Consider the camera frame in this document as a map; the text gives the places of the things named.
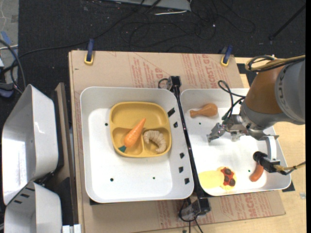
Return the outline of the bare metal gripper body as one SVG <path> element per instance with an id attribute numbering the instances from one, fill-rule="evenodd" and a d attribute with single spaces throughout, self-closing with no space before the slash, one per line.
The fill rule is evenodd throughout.
<path id="1" fill-rule="evenodd" d="M 264 128 L 250 121 L 248 117 L 233 114 L 224 120 L 225 131 L 243 131 L 243 136 L 251 136 L 256 140 L 263 140 L 268 135 Z"/>

